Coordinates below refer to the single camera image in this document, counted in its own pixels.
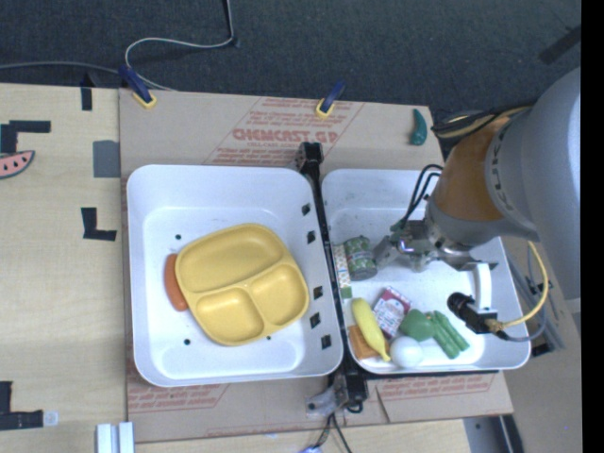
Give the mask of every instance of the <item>white tray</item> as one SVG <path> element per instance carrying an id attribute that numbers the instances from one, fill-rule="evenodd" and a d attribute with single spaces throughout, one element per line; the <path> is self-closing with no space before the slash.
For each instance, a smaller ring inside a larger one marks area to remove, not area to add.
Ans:
<path id="1" fill-rule="evenodd" d="M 344 346 L 304 177 L 284 168 L 150 165 L 130 176 L 126 195 L 134 360 L 145 379 L 168 387 L 302 378 L 340 364 Z M 163 266 L 187 243 L 243 223 L 269 227 L 286 244 L 309 286 L 310 305 L 270 338 L 224 346 L 189 311 L 174 310 Z"/>
<path id="2" fill-rule="evenodd" d="M 418 176 L 415 171 L 398 170 L 337 170 L 329 173 L 323 181 L 322 193 L 331 243 L 339 244 L 363 235 L 370 239 L 372 246 L 378 244 L 390 233 L 389 227 L 405 214 Z M 422 203 L 411 218 L 423 218 L 424 209 Z M 492 296 L 484 294 L 480 306 L 497 310 L 501 320 L 520 317 L 523 313 L 501 241 L 491 240 L 477 247 L 472 255 L 479 260 L 498 262 L 491 273 Z M 373 305 L 386 286 L 399 290 L 420 311 L 439 310 L 444 313 L 470 343 L 470 348 L 455 360 L 450 360 L 440 346 L 429 339 L 421 342 L 425 358 L 417 367 L 402 369 L 391 362 L 355 358 L 367 371 L 378 375 L 406 375 L 500 370 L 520 367 L 529 359 L 530 343 L 506 342 L 492 334 L 477 335 L 449 311 L 446 299 L 452 293 L 479 295 L 479 278 L 475 274 L 457 272 L 441 261 L 434 261 L 425 272 L 416 273 L 406 258 L 401 257 L 373 278 L 353 281 L 353 298 L 363 297 Z M 342 301 L 346 327 L 355 324 L 351 300 Z M 506 331 L 513 336 L 527 335 L 524 324 Z"/>

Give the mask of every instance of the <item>blue clamp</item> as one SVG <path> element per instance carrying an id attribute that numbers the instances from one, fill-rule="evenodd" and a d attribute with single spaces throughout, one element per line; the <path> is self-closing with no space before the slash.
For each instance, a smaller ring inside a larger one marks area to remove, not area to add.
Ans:
<path id="1" fill-rule="evenodd" d="M 144 85 L 143 80 L 135 73 L 131 67 L 125 64 L 120 65 L 118 73 L 123 80 L 126 81 L 128 86 L 134 91 L 132 96 L 143 106 L 145 109 L 153 108 L 158 99 L 147 89 Z"/>
<path id="2" fill-rule="evenodd" d="M 319 101 L 319 104 L 317 104 L 317 107 L 315 109 L 317 116 L 322 119 L 325 119 L 329 116 L 329 114 L 331 114 L 335 106 L 335 101 L 340 99 L 340 96 L 342 96 L 342 94 L 344 93 L 345 87 L 346 83 L 343 80 L 339 80 L 338 82 L 336 82 L 336 85 L 333 86 L 331 92 L 326 97 L 321 99 Z"/>
<path id="3" fill-rule="evenodd" d="M 415 128 L 411 134 L 411 144 L 421 146 L 426 142 L 426 138 L 428 137 L 428 126 L 419 110 L 413 110 L 413 118 L 415 120 Z"/>

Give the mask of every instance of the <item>black connector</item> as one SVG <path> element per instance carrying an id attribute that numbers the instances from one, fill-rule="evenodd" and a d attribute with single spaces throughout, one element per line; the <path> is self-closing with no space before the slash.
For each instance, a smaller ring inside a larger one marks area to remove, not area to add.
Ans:
<path id="1" fill-rule="evenodd" d="M 478 309 L 475 306 L 476 301 L 470 295 L 464 295 L 461 292 L 455 292 L 449 296 L 446 305 L 456 317 L 465 322 L 466 326 L 476 334 L 491 333 L 486 321 L 496 320 L 497 312 L 488 309 Z"/>

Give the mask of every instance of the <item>white cable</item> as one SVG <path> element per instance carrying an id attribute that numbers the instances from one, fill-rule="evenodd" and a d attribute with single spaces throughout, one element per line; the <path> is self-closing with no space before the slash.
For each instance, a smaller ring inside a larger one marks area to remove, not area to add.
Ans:
<path id="1" fill-rule="evenodd" d="M 145 37 L 143 39 L 139 39 L 139 40 L 131 43 L 128 46 L 128 48 L 126 49 L 125 55 L 124 55 L 126 65 L 128 67 L 130 67 L 131 69 L 134 70 L 134 67 L 130 63 L 130 52 L 132 51 L 132 49 L 134 47 L 140 45 L 141 43 L 145 43 L 145 42 L 170 43 L 170 44 L 173 44 L 173 45 L 181 45 L 181 46 L 184 46 L 184 47 L 191 47 L 191 48 L 195 48 L 195 49 L 204 49 L 204 50 L 219 49 L 219 48 L 222 48 L 222 47 L 226 47 L 227 45 L 233 43 L 234 40 L 235 40 L 235 32 L 233 30 L 233 23 L 232 23 L 232 17 L 231 17 L 230 0 L 226 0 L 226 19 L 228 21 L 229 37 L 228 37 L 228 39 L 226 39 L 223 42 L 212 43 L 212 44 L 202 44 L 202 43 L 192 43 L 192 42 L 178 41 L 178 40 L 175 40 L 175 39 L 165 39 L 165 38 L 162 38 L 162 37 Z M 154 82 L 154 81 L 148 79 L 147 77 L 139 74 L 138 72 L 136 72 L 136 74 L 138 75 L 138 77 L 141 78 L 141 80 L 144 83 L 146 83 L 149 86 L 152 86 L 155 89 L 162 89 L 164 91 L 175 91 L 175 89 L 162 86 L 162 85 L 158 84 L 157 82 Z"/>

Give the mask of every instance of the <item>small package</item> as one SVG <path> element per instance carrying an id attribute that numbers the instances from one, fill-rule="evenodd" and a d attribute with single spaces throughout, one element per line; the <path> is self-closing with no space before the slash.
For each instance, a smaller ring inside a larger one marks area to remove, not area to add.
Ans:
<path id="1" fill-rule="evenodd" d="M 395 336 L 410 309 L 411 301 L 407 297 L 392 287 L 386 287 L 374 306 L 374 315 L 379 328 L 388 339 Z"/>

